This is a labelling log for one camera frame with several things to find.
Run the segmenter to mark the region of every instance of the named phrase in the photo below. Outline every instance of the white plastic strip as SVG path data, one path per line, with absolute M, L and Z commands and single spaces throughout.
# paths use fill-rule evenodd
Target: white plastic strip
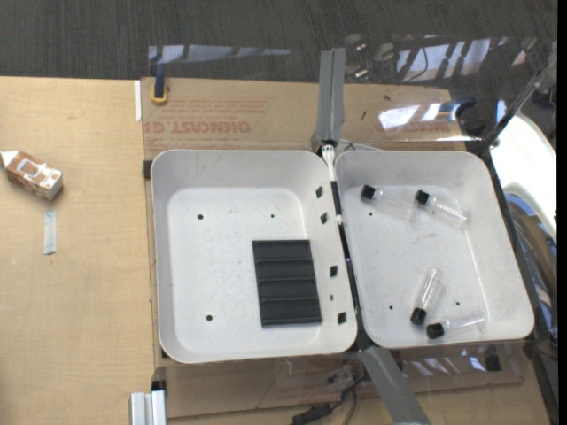
M 136 121 L 142 121 L 142 83 L 140 81 L 134 81 L 134 103 Z
M 57 251 L 57 211 L 49 209 L 43 216 L 43 255 L 52 255 Z

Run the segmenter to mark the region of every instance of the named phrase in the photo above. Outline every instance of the plastic vial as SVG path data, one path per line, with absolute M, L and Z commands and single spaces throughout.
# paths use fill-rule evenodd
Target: plastic vial
M 416 208 L 411 196 L 406 196 L 397 190 L 387 188 L 373 188 L 365 184 L 362 187 L 361 197 L 372 200 L 377 211 L 392 214 L 402 219 L 409 220 Z
M 477 326 L 481 332 L 485 331 L 486 316 L 482 312 L 460 314 L 451 318 L 444 318 L 427 326 L 427 336 L 431 339 L 439 338 L 447 333 L 453 334 L 468 326 Z
M 416 202 L 426 207 L 431 215 L 450 222 L 457 227 L 462 227 L 469 221 L 468 212 L 461 210 L 456 203 L 451 203 L 443 197 L 418 190 Z
M 421 326 L 425 321 L 427 311 L 435 306 L 442 290 L 441 271 L 433 267 L 427 272 L 423 280 L 422 288 L 419 290 L 419 295 L 416 298 L 416 308 L 414 308 L 409 320 Z

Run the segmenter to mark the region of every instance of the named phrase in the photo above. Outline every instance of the wooden surface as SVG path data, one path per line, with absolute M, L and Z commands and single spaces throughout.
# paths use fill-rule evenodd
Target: wooden surface
M 43 202 L 0 171 L 0 424 L 125 424 L 153 373 L 142 132 L 131 81 L 0 78 L 0 150 L 64 173 Z M 43 214 L 58 251 L 43 255 Z M 420 395 L 433 423 L 545 423 L 532 366 L 520 384 Z M 341 406 L 321 424 L 341 423 Z M 291 422 L 304 407 L 172 423 Z M 351 423 L 391 423 L 379 399 Z

